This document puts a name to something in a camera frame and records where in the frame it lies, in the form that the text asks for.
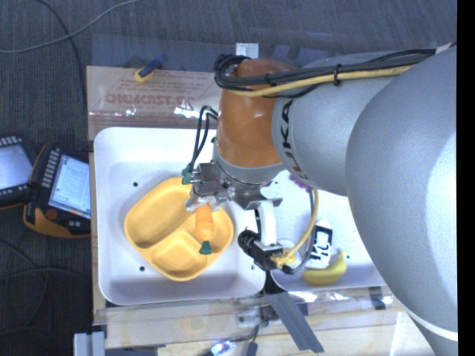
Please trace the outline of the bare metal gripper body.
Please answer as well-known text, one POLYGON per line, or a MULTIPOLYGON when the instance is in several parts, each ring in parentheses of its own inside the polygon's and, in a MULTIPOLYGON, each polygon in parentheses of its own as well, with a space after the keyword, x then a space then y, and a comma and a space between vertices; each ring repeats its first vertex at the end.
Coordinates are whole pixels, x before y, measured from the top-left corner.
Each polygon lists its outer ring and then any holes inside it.
POLYGON ((261 193, 261 184, 241 182, 225 173, 222 168, 213 162, 200 163, 191 172, 190 197, 203 197, 203 204, 209 202, 209 197, 219 197, 237 204, 252 204, 264 200, 261 193))

